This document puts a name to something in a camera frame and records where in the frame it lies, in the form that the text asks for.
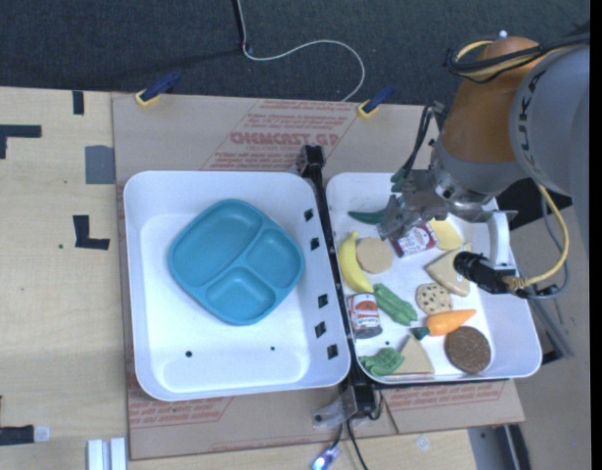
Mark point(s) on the white plastic tray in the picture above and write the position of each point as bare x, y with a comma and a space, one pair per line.
506, 331
222, 365

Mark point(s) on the tan bread wedge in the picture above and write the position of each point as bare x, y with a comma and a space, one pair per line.
415, 360

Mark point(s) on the red sauce packet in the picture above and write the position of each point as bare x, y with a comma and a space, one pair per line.
417, 242

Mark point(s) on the yellow cheese slice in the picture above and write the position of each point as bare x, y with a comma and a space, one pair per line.
447, 235

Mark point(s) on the blue divided plate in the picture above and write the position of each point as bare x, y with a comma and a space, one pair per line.
222, 243

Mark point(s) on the red soup can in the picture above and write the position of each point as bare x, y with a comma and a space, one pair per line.
364, 315

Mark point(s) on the thin black rod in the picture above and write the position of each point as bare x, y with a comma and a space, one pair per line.
332, 252

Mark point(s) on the tan round biscuit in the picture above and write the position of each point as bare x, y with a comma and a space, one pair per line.
374, 256

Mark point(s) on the chocolate chip cookie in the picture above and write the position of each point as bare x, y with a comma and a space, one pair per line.
432, 299

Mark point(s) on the orange carrot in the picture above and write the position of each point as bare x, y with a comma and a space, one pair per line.
447, 322

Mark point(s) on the yellow banana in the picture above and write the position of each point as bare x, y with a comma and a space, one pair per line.
350, 265

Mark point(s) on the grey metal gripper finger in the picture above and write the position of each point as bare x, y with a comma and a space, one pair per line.
412, 224
391, 220

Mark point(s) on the black cylinder on white bracket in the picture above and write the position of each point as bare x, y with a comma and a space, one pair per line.
479, 269

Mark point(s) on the beige sandwich wedge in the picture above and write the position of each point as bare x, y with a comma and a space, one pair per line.
447, 272

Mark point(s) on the brown round patty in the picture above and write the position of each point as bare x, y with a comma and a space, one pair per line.
468, 349

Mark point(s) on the green lettuce leaf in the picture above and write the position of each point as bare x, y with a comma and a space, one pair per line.
381, 361

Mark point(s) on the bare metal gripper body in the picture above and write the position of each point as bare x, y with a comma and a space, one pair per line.
428, 199

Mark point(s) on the green bean pods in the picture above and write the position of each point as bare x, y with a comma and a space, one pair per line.
394, 304

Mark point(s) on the brown cardboard board red print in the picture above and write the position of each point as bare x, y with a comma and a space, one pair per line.
183, 130

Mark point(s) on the dark green chili pepper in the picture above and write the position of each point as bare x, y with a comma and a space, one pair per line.
364, 216

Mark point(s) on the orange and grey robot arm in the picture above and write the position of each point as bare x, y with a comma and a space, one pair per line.
481, 115

